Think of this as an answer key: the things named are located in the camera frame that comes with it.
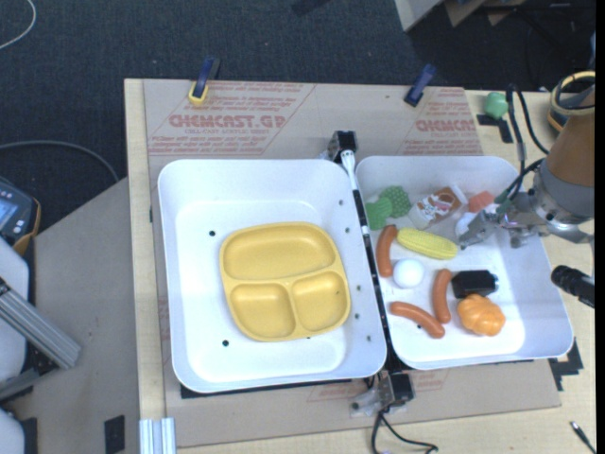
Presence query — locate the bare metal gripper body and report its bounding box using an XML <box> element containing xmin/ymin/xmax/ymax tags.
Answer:
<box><xmin>498</xmin><ymin>190</ymin><xmax>595</xmax><ymax>246</ymax></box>

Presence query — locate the brown and white packet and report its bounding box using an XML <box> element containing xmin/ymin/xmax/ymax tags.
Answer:
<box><xmin>407</xmin><ymin>184</ymin><xmax>469</xmax><ymax>231</ymax></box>

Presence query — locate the yellow corn cob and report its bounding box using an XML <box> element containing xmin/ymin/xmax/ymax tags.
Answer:
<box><xmin>396</xmin><ymin>226</ymin><xmax>460</xmax><ymax>261</ymax></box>

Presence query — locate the black box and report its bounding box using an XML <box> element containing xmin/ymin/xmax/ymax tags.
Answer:
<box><xmin>450</xmin><ymin>269</ymin><xmax>499</xmax><ymax>300</ymax></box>

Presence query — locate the white plastic tray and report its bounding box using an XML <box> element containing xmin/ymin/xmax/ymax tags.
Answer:
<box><xmin>156</xmin><ymin>158</ymin><xmax>389</xmax><ymax>393</ymax></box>
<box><xmin>354</xmin><ymin>154</ymin><xmax>575</xmax><ymax>371</ymax></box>

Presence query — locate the orange sausage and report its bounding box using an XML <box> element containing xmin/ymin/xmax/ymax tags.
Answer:
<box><xmin>431</xmin><ymin>268</ymin><xmax>455</xmax><ymax>325</ymax></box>
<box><xmin>375</xmin><ymin>224</ymin><xmax>400</xmax><ymax>279</ymax></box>
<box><xmin>389</xmin><ymin>300</ymin><xmax>447</xmax><ymax>341</ymax></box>

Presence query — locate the white ball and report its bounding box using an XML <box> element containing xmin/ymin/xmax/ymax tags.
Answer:
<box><xmin>392</xmin><ymin>257</ymin><xmax>426</xmax><ymax>289</ymax></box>

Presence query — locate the orange bread roll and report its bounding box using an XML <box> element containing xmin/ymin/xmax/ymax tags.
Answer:
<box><xmin>456</xmin><ymin>292</ymin><xmax>508</xmax><ymax>338</ymax></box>

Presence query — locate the green broccoli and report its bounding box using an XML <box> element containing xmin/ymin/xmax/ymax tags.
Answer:
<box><xmin>364</xmin><ymin>184</ymin><xmax>413</xmax><ymax>232</ymax></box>

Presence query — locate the thin black and white rod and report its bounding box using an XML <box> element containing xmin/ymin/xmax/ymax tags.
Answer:
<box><xmin>339</xmin><ymin>149</ymin><xmax>394</xmax><ymax>374</ymax></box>

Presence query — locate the yellow divided plate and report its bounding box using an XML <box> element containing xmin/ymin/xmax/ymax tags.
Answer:
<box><xmin>217</xmin><ymin>220</ymin><xmax>353</xmax><ymax>343</ymax></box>

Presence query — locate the brown cardboard board red print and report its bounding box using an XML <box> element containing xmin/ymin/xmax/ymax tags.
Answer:
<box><xmin>141</xmin><ymin>79</ymin><xmax>563</xmax><ymax>448</ymax></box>

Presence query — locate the black cylinder on white bracket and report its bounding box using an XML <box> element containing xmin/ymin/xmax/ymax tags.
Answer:
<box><xmin>549</xmin><ymin>264</ymin><xmax>596</xmax><ymax>309</ymax></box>

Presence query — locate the black block with thin wires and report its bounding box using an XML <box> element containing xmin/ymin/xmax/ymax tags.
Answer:
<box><xmin>329</xmin><ymin>129</ymin><xmax>357</xmax><ymax>161</ymax></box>
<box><xmin>348</xmin><ymin>371</ymin><xmax>417</xmax><ymax>418</ymax></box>

